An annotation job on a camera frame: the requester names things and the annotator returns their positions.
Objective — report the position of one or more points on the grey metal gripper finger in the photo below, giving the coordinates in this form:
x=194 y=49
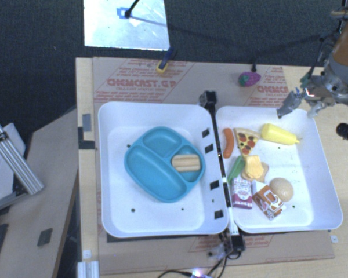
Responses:
x=288 y=104
x=315 y=110

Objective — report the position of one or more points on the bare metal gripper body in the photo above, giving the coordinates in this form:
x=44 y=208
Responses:
x=332 y=90

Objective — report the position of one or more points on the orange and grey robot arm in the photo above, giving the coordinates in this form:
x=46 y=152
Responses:
x=347 y=48

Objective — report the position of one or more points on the yellow mustard bottle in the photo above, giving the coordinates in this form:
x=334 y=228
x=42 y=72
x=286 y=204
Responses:
x=277 y=133

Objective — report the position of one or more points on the purple grapes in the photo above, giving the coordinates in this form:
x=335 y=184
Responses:
x=250 y=78

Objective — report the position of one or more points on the pizza slice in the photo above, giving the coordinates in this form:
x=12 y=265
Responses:
x=245 y=142

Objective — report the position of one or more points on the tan biscuit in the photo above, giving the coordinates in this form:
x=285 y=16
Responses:
x=265 y=171

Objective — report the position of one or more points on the yellow fries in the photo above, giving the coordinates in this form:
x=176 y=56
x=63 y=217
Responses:
x=253 y=166

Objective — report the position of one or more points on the orange sausage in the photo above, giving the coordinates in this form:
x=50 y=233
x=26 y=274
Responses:
x=228 y=143

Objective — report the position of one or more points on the white plastic tray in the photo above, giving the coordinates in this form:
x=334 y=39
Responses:
x=307 y=184
x=150 y=217

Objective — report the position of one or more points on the green pea pod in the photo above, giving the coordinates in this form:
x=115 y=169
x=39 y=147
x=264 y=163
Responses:
x=235 y=169

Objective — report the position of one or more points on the tan bread roll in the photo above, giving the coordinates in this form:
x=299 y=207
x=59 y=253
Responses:
x=282 y=188

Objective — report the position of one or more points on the thin black and white rod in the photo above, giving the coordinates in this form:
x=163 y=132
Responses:
x=220 y=158

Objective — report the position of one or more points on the orange and white carton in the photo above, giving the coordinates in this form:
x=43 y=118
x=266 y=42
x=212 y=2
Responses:
x=268 y=203

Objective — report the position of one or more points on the pink and white carton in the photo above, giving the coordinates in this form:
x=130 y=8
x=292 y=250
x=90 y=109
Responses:
x=242 y=194

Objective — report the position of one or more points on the tan hot dog bun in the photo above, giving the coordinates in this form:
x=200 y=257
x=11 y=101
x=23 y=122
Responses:
x=186 y=163

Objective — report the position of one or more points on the brown cardboard board red print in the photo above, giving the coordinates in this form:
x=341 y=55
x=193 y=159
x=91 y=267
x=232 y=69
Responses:
x=139 y=81

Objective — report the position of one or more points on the blue divided plate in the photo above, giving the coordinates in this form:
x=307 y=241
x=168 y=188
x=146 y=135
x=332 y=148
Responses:
x=150 y=166

